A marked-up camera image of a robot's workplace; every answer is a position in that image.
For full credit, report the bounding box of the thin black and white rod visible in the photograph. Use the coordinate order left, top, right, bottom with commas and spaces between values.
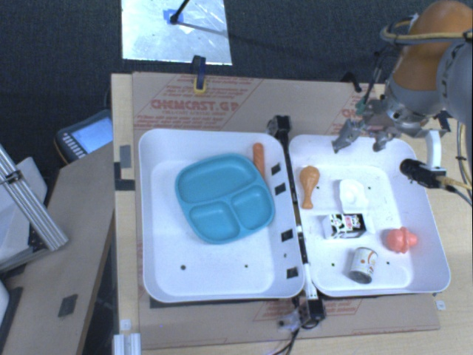
281, 133, 318, 299

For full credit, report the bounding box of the black and white milk carton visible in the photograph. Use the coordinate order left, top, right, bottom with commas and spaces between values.
321, 212, 368, 240

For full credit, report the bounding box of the black cylinder on white bracket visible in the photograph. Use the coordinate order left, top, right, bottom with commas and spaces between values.
399, 128, 449, 189

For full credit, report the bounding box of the brown cardboard board red print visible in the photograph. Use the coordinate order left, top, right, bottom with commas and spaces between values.
131, 71, 442, 351

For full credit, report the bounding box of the white plastic tray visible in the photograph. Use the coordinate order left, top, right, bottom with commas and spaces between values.
288, 134, 452, 298
137, 128, 306, 304

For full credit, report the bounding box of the small white can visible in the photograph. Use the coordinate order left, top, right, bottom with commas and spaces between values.
348, 246, 378, 284

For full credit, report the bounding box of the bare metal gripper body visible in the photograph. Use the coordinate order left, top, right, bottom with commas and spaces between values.
361, 98, 432, 138

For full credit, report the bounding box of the blue divided plate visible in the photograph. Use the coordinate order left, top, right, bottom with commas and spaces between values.
174, 152, 276, 245

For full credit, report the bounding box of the orange toy chicken drumstick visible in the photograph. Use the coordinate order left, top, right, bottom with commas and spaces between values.
299, 165, 321, 210

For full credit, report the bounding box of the orange toy sausage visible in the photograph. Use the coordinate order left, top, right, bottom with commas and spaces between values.
252, 142, 267, 179

